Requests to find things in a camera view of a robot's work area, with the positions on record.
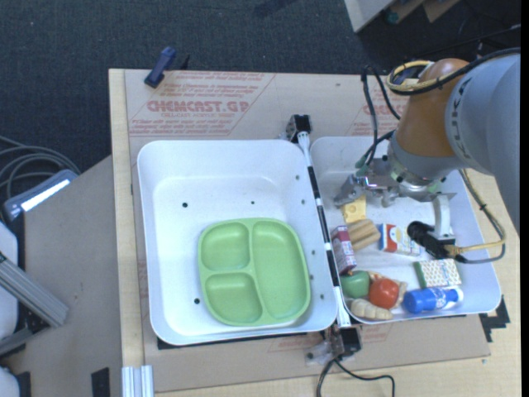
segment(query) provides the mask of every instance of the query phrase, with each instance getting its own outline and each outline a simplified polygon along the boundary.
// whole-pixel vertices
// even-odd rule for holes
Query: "wooden table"
[[[120,311],[122,326],[122,360],[124,366],[143,366],[145,353],[142,343],[140,293],[136,264],[135,225],[131,197],[131,161],[126,119],[125,70],[109,71],[109,91],[112,121],[112,161],[115,187],[117,258],[119,272]],[[397,395],[461,396],[482,395],[509,397],[522,395],[521,338],[520,338],[520,248],[507,211],[493,178],[472,172],[474,185],[489,209],[507,230],[507,253],[494,266],[502,286],[510,323],[504,329],[493,330],[491,356],[487,359],[467,359],[400,366],[376,371],[362,371],[361,375],[392,375]],[[485,216],[478,215],[484,240],[497,241],[496,234]],[[207,366],[198,367],[207,375]],[[308,396],[314,395],[317,376],[288,380],[268,380],[239,385],[228,385],[205,390],[183,390],[158,393],[170,396]],[[353,380],[333,369],[323,386],[324,395],[391,395],[387,380],[364,382]]]

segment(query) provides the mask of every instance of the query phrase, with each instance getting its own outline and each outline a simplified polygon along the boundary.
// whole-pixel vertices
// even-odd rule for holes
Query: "blue bottle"
[[[425,288],[408,291],[404,295],[403,306],[410,313],[420,313],[425,310],[443,309],[450,302],[463,299],[461,289]]]

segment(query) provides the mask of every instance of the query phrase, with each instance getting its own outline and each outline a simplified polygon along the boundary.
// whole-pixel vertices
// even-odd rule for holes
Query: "green plate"
[[[198,240],[205,303],[233,326],[290,322],[310,303],[307,263],[296,232],[271,218],[215,223]]]

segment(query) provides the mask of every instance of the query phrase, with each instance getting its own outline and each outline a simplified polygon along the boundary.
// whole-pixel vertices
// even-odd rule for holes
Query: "robotic arm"
[[[396,85],[409,95],[407,108],[389,139],[387,155],[350,175],[335,204],[370,190],[383,205],[408,196],[433,201],[437,181],[451,171],[471,168],[492,175],[517,233],[520,233],[520,74],[519,49],[468,63],[444,59],[427,64],[413,85]]]

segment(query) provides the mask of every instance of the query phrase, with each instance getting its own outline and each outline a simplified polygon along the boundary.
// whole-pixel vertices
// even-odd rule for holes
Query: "dark floor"
[[[419,8],[359,33],[343,0],[0,0],[0,136],[86,170],[111,150],[108,70],[151,69],[168,45],[175,66],[190,56],[188,69],[384,73],[520,23],[521,0],[462,0],[433,23]],[[519,46],[520,31],[488,38],[482,52]],[[427,57],[477,50],[473,42]]]

